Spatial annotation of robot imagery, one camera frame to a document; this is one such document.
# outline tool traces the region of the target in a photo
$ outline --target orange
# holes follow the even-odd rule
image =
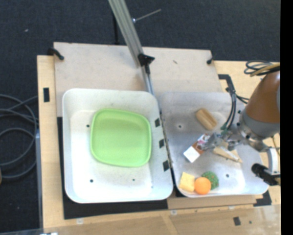
[[[200,177],[197,178],[194,182],[194,190],[196,193],[205,195],[209,193],[211,189],[211,182],[208,178]]]

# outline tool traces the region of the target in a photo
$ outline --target black clip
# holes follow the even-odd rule
[[[145,72],[147,74],[151,74],[151,71],[150,71],[150,63],[153,62],[153,60],[155,59],[155,57],[151,57],[151,56],[147,56],[145,54],[139,54],[138,56],[138,60],[141,64],[141,66],[144,66],[145,67]]]
[[[47,55],[48,56],[52,56],[52,55],[56,55],[56,56],[58,56],[58,58],[60,59],[60,60],[64,60],[64,56],[62,56],[60,53],[59,53],[59,51],[57,50],[57,49],[55,49],[55,48],[53,48],[53,47],[51,47],[51,48],[48,48],[48,51],[47,51]]]

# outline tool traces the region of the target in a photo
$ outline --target yellow sponge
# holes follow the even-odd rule
[[[189,192],[193,192],[194,181],[195,181],[195,177],[193,175],[183,172],[180,179],[179,188]]]

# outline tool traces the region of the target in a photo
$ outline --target dark carpet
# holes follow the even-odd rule
[[[143,46],[209,49],[215,60],[280,61],[281,0],[126,0]],[[53,42],[113,44],[107,0],[0,0],[0,94],[26,100],[37,95],[36,57]],[[0,107],[14,105],[0,98]],[[28,103],[38,117],[37,101]],[[0,119],[0,132],[32,125]],[[0,139],[0,161],[19,156],[30,136],[14,132]],[[26,170],[30,154],[8,173]],[[0,186],[0,232],[39,227],[37,173]]]

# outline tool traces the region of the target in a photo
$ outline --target black backdrop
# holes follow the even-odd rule
[[[281,0],[126,0],[143,46],[209,49],[215,60],[280,61]],[[37,95],[36,56],[53,42],[113,44],[107,0],[0,0],[0,94],[25,100]],[[0,99],[0,107],[12,105]],[[38,116],[37,102],[29,106]],[[25,125],[18,119],[2,128]],[[0,140],[0,161],[26,149],[29,137],[10,133]],[[31,155],[16,171],[26,169]],[[0,232],[39,226],[37,175],[0,186]]]

